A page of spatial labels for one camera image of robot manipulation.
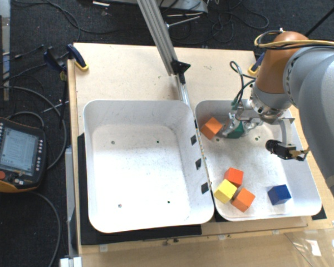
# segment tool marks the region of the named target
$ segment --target orange cube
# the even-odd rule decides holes
[[[200,130],[208,139],[212,139],[221,129],[223,125],[212,117]]]
[[[245,212],[255,199],[255,195],[245,188],[242,188],[236,198],[232,201],[232,205],[240,211]]]
[[[230,167],[224,174],[224,179],[229,180],[237,188],[243,183],[244,172],[235,168]]]

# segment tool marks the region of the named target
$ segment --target green object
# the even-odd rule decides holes
[[[244,133],[243,123],[240,122],[236,130],[228,134],[227,139],[238,139],[239,137],[242,136],[243,133]]]
[[[238,99],[235,98],[232,102],[232,110],[235,111],[238,109],[239,103],[238,103]]]

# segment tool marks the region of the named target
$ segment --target clear plastic sheet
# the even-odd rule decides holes
[[[334,228],[285,233],[311,267],[334,267]]]

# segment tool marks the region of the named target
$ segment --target white bin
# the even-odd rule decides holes
[[[231,100],[207,100],[197,104],[195,117],[202,127],[211,117],[225,123],[232,108]],[[286,111],[283,117],[291,118]],[[301,140],[294,123],[292,142],[302,149]],[[242,212],[231,204],[215,200],[218,213],[230,221],[270,219],[275,217],[312,216],[317,214],[322,202],[307,159],[304,161],[283,160],[266,148],[267,140],[282,140],[279,125],[264,123],[238,139],[214,137],[211,140],[201,134],[204,155],[212,191],[223,181],[230,167],[244,172],[241,188],[246,188],[256,197],[251,206]],[[291,194],[284,204],[272,205],[267,192],[273,187],[286,184]]]
[[[115,233],[210,220],[214,204],[190,107],[94,100],[83,117],[95,229]]]

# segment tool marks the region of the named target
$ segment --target blue cube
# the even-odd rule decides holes
[[[271,200],[272,205],[284,204],[291,197],[288,191],[287,185],[274,186],[268,191],[268,197]]]

